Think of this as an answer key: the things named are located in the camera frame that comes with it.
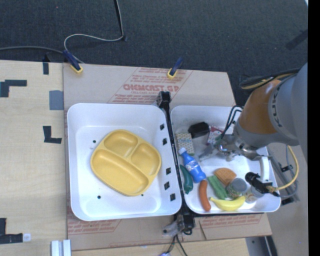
cucumber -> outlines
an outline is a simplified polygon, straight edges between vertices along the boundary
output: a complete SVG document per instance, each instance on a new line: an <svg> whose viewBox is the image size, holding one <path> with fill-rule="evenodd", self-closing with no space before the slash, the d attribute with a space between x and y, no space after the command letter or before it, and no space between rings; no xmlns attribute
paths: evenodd
<svg viewBox="0 0 320 256"><path fill-rule="evenodd" d="M183 189L186 194L189 194L190 191L194 189L194 182L192 180L191 174L189 171L180 164L180 170L182 171L184 177Z"/></svg>
<svg viewBox="0 0 320 256"><path fill-rule="evenodd" d="M207 180L209 181L211 187L213 188L215 195L219 199L224 200L228 197L226 189L221 184L220 180L218 179L218 177L216 175L212 175L212 176L207 177Z"/></svg>

white tray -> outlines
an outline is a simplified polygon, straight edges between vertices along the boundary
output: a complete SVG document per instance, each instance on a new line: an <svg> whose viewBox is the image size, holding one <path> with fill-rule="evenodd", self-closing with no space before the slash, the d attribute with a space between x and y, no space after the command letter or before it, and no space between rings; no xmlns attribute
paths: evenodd
<svg viewBox="0 0 320 256"><path fill-rule="evenodd" d="M225 128L227 119L230 113L231 107L223 106L176 106L170 114L173 133L187 133L188 128L191 125L206 122L209 125L214 125L221 128ZM228 130L227 134L232 133L232 126ZM206 148L207 136L201 136L192 139L195 155L200 155ZM261 155L267 155L267 149L261 148L258 151ZM183 165L183 159L178 157L179 164ZM201 169L207 176L213 175L213 171L226 167L233 170L237 177L245 179L245 175L248 172L261 174L261 165L264 168L264 177L268 177L273 182L273 186L277 186L273 169L270 162L266 157L262 158L262 162L251 161L244 156L236 156L232 161L226 161L226 158L217 154L216 156L203 160L200 163ZM183 174L181 173L182 183L184 182ZM230 214L230 213L267 213L276 211L281 205L280 197L273 196L271 194L265 194L262 198L259 198L254 203L244 203L244 205L235 212L228 212L220 210L213 202L211 204L211 210L206 212L203 210L199 199L199 183L193 184L193 190L188 194L184 194L187 206L195 213L207 215L207 214ZM207 186L207 196L216 197L210 184Z"/></svg>
<svg viewBox="0 0 320 256"><path fill-rule="evenodd" d="M153 105L79 103L67 113L70 202L84 221L175 214L182 205L166 117ZM110 132L130 131L152 144L161 168L141 195L126 196L100 181L91 170L95 147Z"/></svg>

blue bottle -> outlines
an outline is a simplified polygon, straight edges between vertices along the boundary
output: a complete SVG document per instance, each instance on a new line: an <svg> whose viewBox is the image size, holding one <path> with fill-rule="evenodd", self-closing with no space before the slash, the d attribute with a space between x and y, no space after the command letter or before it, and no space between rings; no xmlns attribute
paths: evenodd
<svg viewBox="0 0 320 256"><path fill-rule="evenodd" d="M199 183L207 177L206 174L201 170L201 167L196 159L190 156L184 147L179 149L179 154L183 157L184 167L190 172L194 183Z"/></svg>

dark floor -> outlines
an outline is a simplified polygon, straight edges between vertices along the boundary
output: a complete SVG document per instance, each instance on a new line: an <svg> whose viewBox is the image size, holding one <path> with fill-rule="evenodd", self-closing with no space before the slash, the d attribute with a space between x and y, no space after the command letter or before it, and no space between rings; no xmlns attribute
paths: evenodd
<svg viewBox="0 0 320 256"><path fill-rule="evenodd" d="M75 33L104 39L121 35L116 0L1 1L0 48L40 46L64 50ZM88 64L227 72L236 103L249 92L246 76L300 68L308 61L305 0L118 1L126 41L72 37L67 48ZM63 62L49 50L0 50L0 59Z"/></svg>

yellow plate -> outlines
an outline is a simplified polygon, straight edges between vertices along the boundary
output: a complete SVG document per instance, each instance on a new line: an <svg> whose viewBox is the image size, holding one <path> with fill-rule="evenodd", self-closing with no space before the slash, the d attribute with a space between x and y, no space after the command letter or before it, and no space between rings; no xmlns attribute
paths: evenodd
<svg viewBox="0 0 320 256"><path fill-rule="evenodd" d="M118 129L109 133L94 150L94 174L106 185L126 195L141 195L161 167L161 156L154 146L134 133Z"/></svg>

